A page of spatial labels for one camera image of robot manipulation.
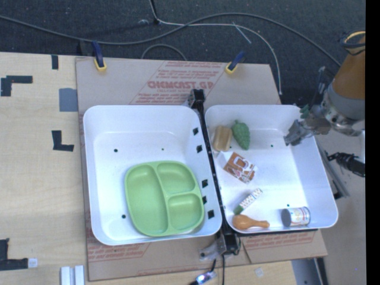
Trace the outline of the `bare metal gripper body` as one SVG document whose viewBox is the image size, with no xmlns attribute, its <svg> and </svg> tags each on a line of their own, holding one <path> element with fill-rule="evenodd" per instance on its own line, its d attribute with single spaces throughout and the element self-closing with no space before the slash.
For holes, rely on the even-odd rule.
<svg viewBox="0 0 380 285">
<path fill-rule="evenodd" d="M 302 108 L 302 126 L 315 135 L 326 135 L 332 129 L 346 136 L 357 137 L 362 130 L 353 128 L 356 122 L 328 104 L 306 105 Z"/>
</svg>

